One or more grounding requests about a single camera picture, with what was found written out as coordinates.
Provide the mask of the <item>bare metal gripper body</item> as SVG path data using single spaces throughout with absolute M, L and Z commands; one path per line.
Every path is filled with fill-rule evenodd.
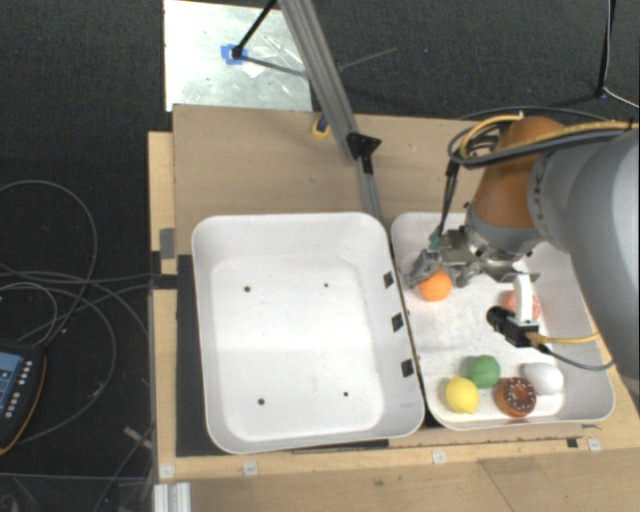
M 513 282 L 523 271 L 515 264 L 530 256 L 541 242 L 535 229 L 489 226 L 486 229 L 460 226 L 442 238 L 442 263 L 449 266 L 478 265 L 481 273 L 495 282 Z

